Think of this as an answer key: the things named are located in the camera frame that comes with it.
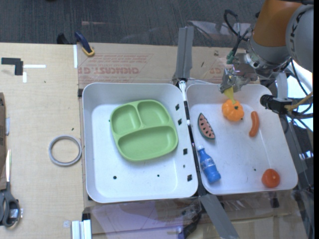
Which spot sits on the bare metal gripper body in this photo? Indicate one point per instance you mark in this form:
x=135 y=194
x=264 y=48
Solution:
x=245 y=72

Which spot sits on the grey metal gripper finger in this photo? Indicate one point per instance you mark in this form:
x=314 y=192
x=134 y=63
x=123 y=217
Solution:
x=225 y=82
x=239 y=86

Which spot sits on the yellow wedge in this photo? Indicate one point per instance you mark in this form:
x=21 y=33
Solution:
x=230 y=94

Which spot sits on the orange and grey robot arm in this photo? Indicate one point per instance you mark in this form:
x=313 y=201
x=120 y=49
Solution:
x=274 y=21

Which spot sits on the orange pumpkin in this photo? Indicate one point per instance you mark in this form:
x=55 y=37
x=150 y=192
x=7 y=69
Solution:
x=233 y=112

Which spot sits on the orange sausage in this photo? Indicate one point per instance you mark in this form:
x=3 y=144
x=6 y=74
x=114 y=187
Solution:
x=254 y=123

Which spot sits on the watermelon slice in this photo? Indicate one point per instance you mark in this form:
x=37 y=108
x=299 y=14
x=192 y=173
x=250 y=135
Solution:
x=205 y=128

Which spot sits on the white plastic tray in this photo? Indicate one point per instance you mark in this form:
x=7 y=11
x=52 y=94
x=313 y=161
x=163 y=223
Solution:
x=139 y=180
x=239 y=158

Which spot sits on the blue bottle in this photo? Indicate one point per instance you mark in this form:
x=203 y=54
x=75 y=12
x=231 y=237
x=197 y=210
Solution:
x=208 y=164

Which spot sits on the brown cardboard board, red print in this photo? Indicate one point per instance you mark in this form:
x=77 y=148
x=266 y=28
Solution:
x=139 y=63

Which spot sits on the orange tomato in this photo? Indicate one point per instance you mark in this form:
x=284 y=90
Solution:
x=270 y=178

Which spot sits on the green divided plate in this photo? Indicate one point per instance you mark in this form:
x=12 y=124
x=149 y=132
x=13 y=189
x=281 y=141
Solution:
x=144 y=138

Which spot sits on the white tape roll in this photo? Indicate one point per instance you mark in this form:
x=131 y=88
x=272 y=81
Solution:
x=51 y=155

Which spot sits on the brown paper packet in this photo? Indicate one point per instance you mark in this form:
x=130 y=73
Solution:
x=2 y=138

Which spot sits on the black cylinder on white bracket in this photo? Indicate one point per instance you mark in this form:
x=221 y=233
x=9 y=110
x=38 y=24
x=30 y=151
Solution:
x=275 y=103

